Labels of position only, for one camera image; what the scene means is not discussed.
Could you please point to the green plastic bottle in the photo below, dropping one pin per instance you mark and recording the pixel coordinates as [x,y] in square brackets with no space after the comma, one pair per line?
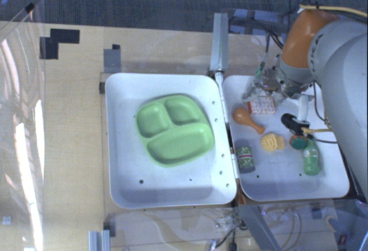
[311,159]

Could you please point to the orange toy chicken drumstick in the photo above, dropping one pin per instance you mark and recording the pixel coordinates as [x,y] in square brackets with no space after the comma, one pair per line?
[243,117]

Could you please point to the green and white can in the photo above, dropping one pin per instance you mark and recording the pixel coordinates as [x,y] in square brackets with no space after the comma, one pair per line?
[245,159]

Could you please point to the red and green round toy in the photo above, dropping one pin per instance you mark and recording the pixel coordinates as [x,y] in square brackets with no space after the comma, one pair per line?
[298,142]

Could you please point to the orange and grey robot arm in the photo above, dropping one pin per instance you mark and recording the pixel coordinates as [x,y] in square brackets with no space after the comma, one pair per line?
[342,71]

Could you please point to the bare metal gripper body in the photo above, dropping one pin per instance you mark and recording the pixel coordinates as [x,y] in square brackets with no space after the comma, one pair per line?
[270,81]

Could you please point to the white plastic tray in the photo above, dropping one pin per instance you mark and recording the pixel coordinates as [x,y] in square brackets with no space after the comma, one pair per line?
[281,181]
[126,175]

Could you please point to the yellow toy corn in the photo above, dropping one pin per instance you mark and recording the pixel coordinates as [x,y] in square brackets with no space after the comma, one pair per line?
[271,143]

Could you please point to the black cylinder on white bracket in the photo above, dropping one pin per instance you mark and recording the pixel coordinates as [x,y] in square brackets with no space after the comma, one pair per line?
[291,122]

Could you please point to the green divided plate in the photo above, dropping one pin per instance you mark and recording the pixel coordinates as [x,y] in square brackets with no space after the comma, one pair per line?
[175,143]

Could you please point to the white and red patterned carton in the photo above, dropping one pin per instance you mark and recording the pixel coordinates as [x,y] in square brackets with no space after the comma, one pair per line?
[263,107]

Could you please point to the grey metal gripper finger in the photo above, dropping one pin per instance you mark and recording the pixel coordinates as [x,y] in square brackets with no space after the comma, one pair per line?
[251,93]
[279,98]

